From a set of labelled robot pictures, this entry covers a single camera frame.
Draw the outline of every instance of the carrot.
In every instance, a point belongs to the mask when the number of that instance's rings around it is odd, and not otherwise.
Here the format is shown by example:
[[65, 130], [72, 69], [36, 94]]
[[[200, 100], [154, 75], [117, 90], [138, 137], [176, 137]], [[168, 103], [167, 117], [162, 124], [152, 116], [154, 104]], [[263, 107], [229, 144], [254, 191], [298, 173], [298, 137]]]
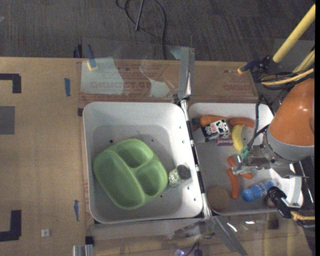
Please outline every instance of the carrot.
[[[236, 167], [236, 160], [232, 156], [229, 156], [226, 160], [231, 167]], [[240, 176], [248, 180], [251, 180], [254, 177], [251, 172], [245, 174], [240, 173]]]
[[233, 199], [237, 199], [239, 197], [240, 191], [238, 177], [233, 174], [231, 168], [226, 171], [226, 174], [228, 175], [231, 182], [231, 197]]
[[246, 178], [248, 180], [251, 180], [254, 177], [254, 175], [251, 172], [248, 172], [248, 173], [245, 173], [245, 174], [241, 174], [240, 173], [240, 176], [244, 177], [244, 178]]
[[234, 117], [229, 119], [229, 125], [236, 126], [236, 125], [245, 125], [249, 126], [251, 128], [255, 127], [255, 122], [251, 120], [250, 118], [246, 117]]
[[206, 114], [200, 117], [200, 125], [207, 126], [210, 125], [211, 123], [214, 123], [216, 121], [219, 121], [221, 119], [224, 119], [227, 121], [227, 118], [224, 116], [218, 116], [218, 115], [211, 115], [211, 114]]

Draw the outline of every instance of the plastic water bottle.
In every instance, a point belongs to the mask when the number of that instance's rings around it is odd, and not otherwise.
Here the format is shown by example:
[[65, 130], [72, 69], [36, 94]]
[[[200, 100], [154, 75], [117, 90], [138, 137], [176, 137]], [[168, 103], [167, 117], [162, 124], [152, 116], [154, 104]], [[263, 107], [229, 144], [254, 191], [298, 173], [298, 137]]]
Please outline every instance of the plastic water bottle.
[[252, 202], [255, 199], [263, 198], [269, 188], [277, 186], [277, 181], [275, 179], [269, 180], [267, 182], [259, 182], [255, 185], [248, 187], [242, 191], [242, 198], [247, 202]]
[[185, 252], [183, 250], [176, 250], [173, 256], [184, 256]]

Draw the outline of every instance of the blue bottle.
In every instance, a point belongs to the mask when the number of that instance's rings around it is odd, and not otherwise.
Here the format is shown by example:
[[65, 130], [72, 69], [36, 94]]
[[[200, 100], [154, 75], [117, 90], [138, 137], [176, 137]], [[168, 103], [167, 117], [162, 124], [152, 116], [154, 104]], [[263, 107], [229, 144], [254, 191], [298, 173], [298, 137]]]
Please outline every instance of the blue bottle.
[[269, 188], [277, 186], [275, 180], [259, 182], [242, 191], [242, 198], [246, 202], [252, 202], [255, 199], [262, 198], [267, 194]]

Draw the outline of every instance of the gray floor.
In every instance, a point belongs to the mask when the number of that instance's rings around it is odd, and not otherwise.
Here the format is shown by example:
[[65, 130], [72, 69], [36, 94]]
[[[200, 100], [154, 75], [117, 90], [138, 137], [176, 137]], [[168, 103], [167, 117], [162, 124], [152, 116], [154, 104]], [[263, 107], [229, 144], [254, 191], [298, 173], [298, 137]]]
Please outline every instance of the gray floor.
[[[125, 0], [118, 0], [121, 6]], [[273, 54], [313, 5], [312, 0], [146, 0], [140, 27], [115, 0], [0, 0], [0, 56], [72, 58], [77, 44], [107, 56], [108, 43], [192, 46], [199, 61], [252, 61]], [[136, 21], [140, 0], [128, 8]], [[315, 24], [302, 36], [315, 39]]]

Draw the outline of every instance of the green divided tray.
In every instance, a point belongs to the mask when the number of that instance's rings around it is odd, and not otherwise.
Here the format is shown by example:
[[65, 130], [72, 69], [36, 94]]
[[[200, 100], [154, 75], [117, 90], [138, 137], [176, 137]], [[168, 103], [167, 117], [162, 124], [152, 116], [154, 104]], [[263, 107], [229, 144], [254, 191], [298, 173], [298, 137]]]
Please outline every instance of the green divided tray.
[[92, 167], [105, 193], [121, 209], [145, 205], [168, 184], [167, 171], [159, 158], [136, 138], [108, 147], [93, 160]]

